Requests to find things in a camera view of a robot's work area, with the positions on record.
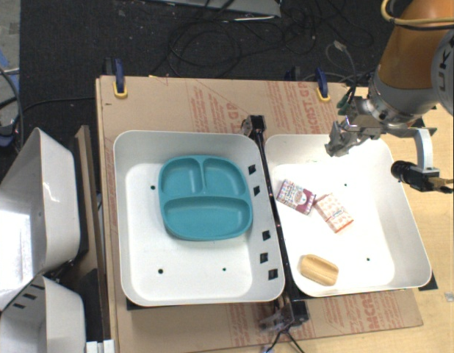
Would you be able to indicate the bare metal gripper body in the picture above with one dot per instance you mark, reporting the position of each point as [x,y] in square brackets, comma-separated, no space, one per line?
[366,121]

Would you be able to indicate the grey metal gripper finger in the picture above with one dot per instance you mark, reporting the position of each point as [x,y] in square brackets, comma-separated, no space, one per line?
[346,142]
[333,142]

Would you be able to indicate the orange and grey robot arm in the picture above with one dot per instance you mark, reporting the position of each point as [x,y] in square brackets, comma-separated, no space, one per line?
[405,57]

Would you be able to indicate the pink and white carton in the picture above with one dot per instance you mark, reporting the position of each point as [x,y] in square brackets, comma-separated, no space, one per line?
[295,197]

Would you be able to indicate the orange and white carton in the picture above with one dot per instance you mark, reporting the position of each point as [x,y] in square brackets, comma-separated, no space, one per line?
[333,213]

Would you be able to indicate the thin black and white rod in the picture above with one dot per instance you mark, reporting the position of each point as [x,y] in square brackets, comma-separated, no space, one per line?
[272,197]

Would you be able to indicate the white plastic tray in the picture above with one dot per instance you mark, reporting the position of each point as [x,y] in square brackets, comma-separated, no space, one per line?
[374,234]
[43,322]
[197,270]
[36,212]

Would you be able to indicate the tan toy bread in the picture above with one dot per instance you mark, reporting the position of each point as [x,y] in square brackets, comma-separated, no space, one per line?
[319,270]

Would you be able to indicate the blue divided plate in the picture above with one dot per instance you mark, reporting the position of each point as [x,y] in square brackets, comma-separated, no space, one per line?
[205,200]

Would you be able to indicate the brown cardboard board red print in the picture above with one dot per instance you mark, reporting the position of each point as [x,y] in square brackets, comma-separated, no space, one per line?
[197,101]

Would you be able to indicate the black cylinder on white bracket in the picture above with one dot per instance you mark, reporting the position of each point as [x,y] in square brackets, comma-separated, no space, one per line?
[414,177]

